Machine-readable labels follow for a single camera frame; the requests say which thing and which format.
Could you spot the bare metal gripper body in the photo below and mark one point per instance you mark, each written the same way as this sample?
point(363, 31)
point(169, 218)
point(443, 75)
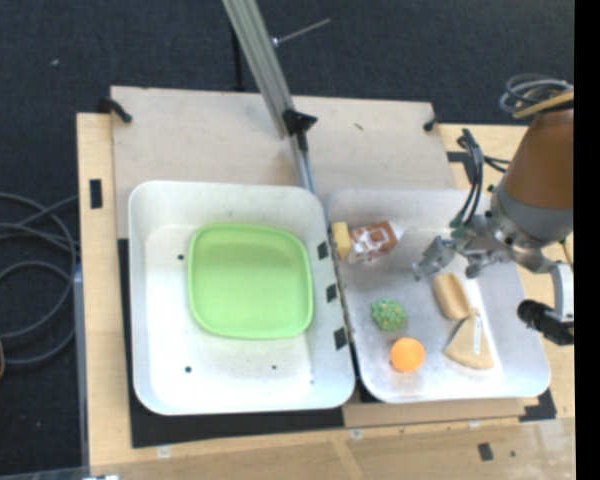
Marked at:
point(490, 242)

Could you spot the green broccoli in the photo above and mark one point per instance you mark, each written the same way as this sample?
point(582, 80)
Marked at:
point(389, 315)

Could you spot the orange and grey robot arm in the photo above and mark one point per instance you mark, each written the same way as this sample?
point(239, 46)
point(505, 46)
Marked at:
point(542, 168)

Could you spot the white plastic tray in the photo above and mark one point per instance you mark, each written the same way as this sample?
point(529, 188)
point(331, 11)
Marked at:
point(165, 318)
point(430, 373)

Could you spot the pale wood board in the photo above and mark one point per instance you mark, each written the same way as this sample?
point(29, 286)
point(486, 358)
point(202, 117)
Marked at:
point(205, 133)

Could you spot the tan bread roll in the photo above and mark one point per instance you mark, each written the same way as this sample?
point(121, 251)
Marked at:
point(451, 295)

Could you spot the yellow cube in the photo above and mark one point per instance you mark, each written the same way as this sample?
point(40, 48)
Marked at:
point(340, 238)

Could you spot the tan pizza slice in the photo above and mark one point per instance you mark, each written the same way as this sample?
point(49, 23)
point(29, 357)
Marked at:
point(470, 345)

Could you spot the orange ball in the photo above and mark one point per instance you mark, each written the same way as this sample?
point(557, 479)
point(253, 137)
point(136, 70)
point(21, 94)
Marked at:
point(407, 354)

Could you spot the green plate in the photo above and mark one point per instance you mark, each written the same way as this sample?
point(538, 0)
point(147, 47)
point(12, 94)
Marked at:
point(250, 280)

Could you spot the black cylinder on white bracket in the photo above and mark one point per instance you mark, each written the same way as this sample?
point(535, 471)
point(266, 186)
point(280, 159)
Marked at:
point(545, 320)

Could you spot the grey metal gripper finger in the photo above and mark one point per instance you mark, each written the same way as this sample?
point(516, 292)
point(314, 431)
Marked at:
point(480, 265)
point(434, 258)

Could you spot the brown and white carton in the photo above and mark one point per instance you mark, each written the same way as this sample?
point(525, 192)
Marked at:
point(372, 242)

